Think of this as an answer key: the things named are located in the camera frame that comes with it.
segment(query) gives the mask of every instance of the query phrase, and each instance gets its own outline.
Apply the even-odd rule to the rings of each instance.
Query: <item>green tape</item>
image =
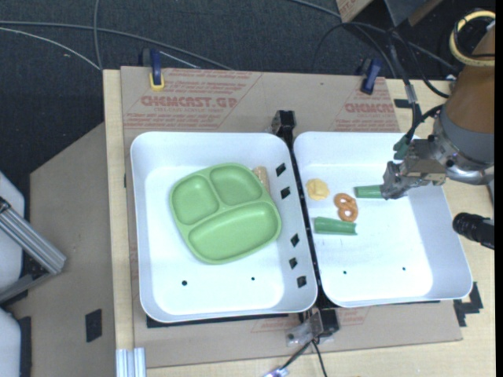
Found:
[[[356,224],[338,219],[317,217],[314,219],[314,231],[328,235],[356,235]]]
[[[380,185],[361,185],[354,188],[357,198],[383,198]]]

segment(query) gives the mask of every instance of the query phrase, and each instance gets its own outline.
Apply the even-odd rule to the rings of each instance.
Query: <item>pretzel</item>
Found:
[[[354,222],[358,216],[356,199],[345,192],[340,192],[333,199],[334,204],[339,208],[339,218],[346,222]]]

